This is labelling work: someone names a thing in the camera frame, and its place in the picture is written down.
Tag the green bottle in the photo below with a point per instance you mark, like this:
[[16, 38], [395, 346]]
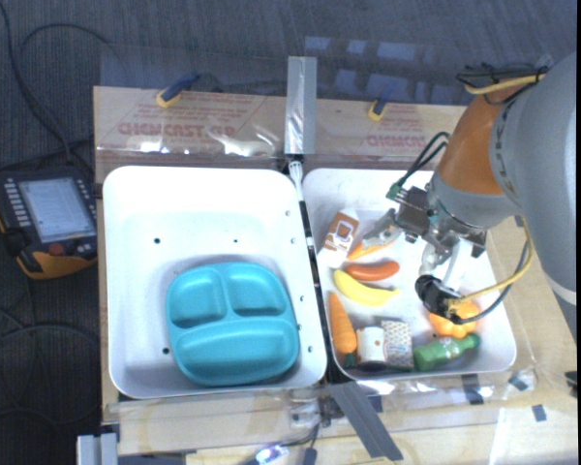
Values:
[[440, 352]]

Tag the blue divided plate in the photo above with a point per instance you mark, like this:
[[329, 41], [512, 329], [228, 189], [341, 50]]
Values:
[[232, 327]]

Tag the brown cardboard board red print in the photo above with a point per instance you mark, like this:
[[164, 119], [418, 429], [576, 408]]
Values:
[[198, 124]]

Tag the black cylinder on white bracket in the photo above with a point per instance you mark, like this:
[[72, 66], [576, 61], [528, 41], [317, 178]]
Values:
[[433, 293]]

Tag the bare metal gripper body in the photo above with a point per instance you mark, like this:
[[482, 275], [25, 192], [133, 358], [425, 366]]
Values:
[[416, 213]]

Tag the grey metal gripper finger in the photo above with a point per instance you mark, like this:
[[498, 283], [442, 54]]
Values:
[[383, 222], [374, 239]]

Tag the brown and white carton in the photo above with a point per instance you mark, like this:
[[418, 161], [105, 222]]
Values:
[[338, 240]]

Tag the orange bell pepper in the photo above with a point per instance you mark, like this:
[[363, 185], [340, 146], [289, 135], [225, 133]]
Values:
[[450, 326]]

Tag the white can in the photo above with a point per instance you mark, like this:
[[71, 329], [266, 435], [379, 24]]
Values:
[[371, 346]]

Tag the orange sausage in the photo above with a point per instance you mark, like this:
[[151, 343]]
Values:
[[373, 270]]

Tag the yellow banana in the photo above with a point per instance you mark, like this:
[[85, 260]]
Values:
[[363, 294]]

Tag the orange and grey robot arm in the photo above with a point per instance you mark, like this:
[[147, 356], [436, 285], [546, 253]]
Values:
[[537, 163]]

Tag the white plastic tray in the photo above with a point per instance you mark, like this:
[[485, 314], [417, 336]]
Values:
[[484, 308], [140, 259]]

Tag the white patterned packet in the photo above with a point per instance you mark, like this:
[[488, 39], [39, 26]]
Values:
[[398, 344]]

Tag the orange carrot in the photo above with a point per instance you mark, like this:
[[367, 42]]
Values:
[[343, 330]]

